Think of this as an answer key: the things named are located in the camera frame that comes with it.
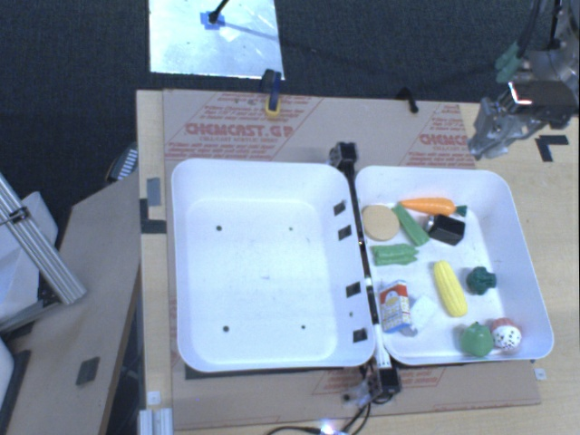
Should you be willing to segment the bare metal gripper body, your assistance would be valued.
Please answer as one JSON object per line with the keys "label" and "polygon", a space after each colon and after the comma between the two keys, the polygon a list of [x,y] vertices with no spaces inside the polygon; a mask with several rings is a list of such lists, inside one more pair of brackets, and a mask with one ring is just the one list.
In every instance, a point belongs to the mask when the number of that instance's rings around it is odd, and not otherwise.
{"label": "bare metal gripper body", "polygon": [[579,50],[529,52],[508,88],[518,111],[553,129],[565,128],[579,109]]}

